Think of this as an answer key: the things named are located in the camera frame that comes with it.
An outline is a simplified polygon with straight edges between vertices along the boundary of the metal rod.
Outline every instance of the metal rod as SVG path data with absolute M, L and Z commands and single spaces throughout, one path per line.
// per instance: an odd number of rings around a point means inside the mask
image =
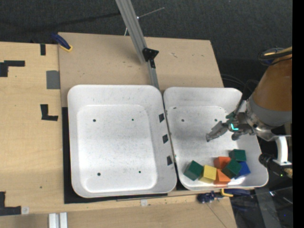
M 146 63 L 149 70 L 151 84 L 159 89 L 156 70 L 155 68 L 152 68 L 150 62 L 149 61 L 146 62 L 146 60 L 143 57 L 143 49 L 147 48 L 147 44 L 143 37 L 143 32 L 139 25 L 137 16 L 134 12 L 131 0 L 115 0 L 115 1 L 123 17 L 123 21 L 128 29 L 132 42 L 135 46 L 137 56 L 142 64 Z

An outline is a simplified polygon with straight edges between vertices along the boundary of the wooden block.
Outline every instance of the wooden block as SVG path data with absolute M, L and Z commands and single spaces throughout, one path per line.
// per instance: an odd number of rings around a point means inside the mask
M 204 165 L 204 169 L 201 173 L 200 181 L 206 183 L 212 183 L 217 177 L 217 169 L 213 166 Z
M 232 179 L 238 175 L 241 169 L 242 166 L 236 160 L 231 159 L 231 161 L 225 166 L 225 168 L 222 169 L 222 172 L 230 179 Z
M 239 162 L 245 162 L 246 161 L 245 150 L 234 149 L 234 150 L 229 152 L 229 157 L 236 160 L 236 161 L 239 161 Z
M 219 156 L 214 159 L 213 164 L 215 168 L 223 169 L 231 161 L 230 157 Z
M 247 163 L 245 161 L 239 162 L 239 164 L 242 166 L 242 169 L 239 171 L 238 175 L 236 175 L 235 179 L 239 177 L 247 176 L 251 173 Z
M 217 177 L 214 180 L 213 184 L 215 185 L 227 185 L 231 179 L 226 176 L 220 169 L 217 169 Z
M 186 168 L 184 175 L 191 180 L 196 180 L 200 175 L 201 172 L 203 171 L 203 166 L 198 164 L 195 161 L 192 161 L 189 166 Z

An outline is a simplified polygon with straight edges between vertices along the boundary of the white tray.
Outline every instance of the white tray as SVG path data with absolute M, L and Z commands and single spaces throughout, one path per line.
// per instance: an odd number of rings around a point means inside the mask
M 218 121 L 226 121 L 226 115 L 236 108 L 241 95 L 233 88 L 172 87 L 165 90 L 163 98 L 178 175 L 187 189 L 254 188 L 268 182 L 267 169 L 258 160 L 261 150 L 255 135 L 242 135 L 239 140 L 233 141 L 232 133 L 228 131 L 217 139 L 206 141 L 206 134 Z M 232 179 L 227 186 L 218 186 L 192 181 L 183 174 L 192 160 L 201 165 L 214 166 L 215 158 L 228 156 L 233 149 L 246 151 L 251 171 L 248 176 Z
M 67 98 L 72 186 L 79 196 L 157 194 L 175 187 L 158 89 L 77 85 Z

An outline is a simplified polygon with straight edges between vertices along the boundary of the black clamp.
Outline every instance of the black clamp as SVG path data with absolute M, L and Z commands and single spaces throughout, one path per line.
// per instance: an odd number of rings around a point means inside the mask
M 157 56 L 158 53 L 159 53 L 159 51 L 149 49 L 149 48 L 144 48 L 142 50 L 144 59 L 146 60 L 146 62 L 150 61 L 150 65 L 152 68 L 155 68 L 154 58 Z

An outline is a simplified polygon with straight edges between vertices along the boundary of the black carpet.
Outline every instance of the black carpet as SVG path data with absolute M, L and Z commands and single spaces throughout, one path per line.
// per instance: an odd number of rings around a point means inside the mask
M 293 0 L 131 0 L 149 37 L 210 40 L 222 74 L 259 80 L 259 51 L 292 45 Z M 51 32 L 123 35 L 115 0 L 0 0 L 0 41 L 52 43 Z M 242 85 L 225 77 L 225 86 Z

